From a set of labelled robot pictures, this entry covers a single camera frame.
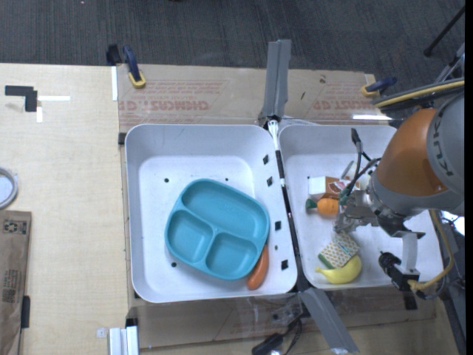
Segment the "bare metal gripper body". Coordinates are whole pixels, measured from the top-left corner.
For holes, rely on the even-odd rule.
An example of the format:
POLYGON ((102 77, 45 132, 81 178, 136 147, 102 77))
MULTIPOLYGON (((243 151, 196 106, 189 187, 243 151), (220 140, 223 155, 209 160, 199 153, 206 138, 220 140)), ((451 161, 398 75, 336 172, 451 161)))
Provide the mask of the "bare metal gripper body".
POLYGON ((371 209, 371 201, 366 191, 355 190, 350 195, 345 193, 338 202, 338 214, 344 214, 350 219, 364 220, 366 226, 379 226, 378 218, 371 209))

